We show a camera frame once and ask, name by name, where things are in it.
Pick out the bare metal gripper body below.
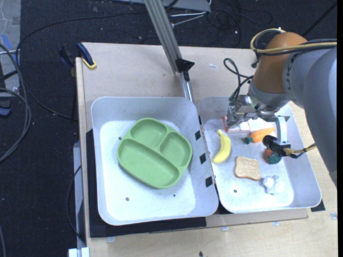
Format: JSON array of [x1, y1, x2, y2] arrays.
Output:
[[228, 94, 279, 119]]

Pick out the red and white carton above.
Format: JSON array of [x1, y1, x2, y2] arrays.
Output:
[[222, 116, 252, 134]]

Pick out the orange carrot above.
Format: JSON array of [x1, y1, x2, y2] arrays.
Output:
[[243, 127, 277, 145]]

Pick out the yellow banana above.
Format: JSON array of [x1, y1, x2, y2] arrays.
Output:
[[212, 128, 232, 164]]

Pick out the red strawberry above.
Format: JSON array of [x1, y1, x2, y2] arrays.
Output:
[[263, 147, 282, 165]]

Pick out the tan toast slice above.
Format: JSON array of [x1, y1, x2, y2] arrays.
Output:
[[233, 155, 262, 182]]

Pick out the thin black and white rod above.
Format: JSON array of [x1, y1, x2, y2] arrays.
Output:
[[179, 71, 217, 192]]

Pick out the white crumpled lump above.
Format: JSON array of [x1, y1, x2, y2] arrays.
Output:
[[262, 175, 285, 195]]

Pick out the white plastic tray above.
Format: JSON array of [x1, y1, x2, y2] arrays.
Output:
[[198, 96, 323, 215], [91, 96, 219, 226]]

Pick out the green divided plate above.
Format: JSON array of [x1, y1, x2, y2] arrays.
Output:
[[116, 117, 193, 190]]

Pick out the brown cardboard board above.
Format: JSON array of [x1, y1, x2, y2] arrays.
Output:
[[80, 42, 309, 238]]

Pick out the black cylinder on white bracket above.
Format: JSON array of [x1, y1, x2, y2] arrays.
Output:
[[262, 115, 292, 158]]

